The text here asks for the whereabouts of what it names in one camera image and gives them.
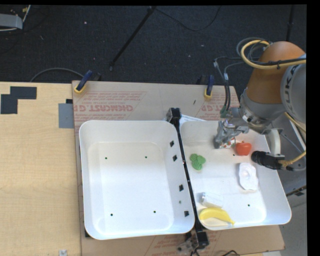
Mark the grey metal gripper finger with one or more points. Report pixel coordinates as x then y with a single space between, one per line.
231 136
218 140

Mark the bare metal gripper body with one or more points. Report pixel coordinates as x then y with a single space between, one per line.
237 122

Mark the white plastic tray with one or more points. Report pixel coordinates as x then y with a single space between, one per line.
132 180
225 180

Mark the red tomato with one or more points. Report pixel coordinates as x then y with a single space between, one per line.
243 148

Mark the thin black rod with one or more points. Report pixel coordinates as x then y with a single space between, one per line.
186 170

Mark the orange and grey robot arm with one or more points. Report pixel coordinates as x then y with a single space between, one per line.
268 82

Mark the white packet with red print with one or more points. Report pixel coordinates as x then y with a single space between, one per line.
228 145

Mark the brown cardboard board red print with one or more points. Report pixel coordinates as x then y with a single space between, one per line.
150 105

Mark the yellow banana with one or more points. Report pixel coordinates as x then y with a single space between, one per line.
216 214

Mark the black cylinder on white bracket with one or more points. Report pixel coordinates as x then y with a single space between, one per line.
266 158

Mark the green grapes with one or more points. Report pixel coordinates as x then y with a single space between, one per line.
197 162

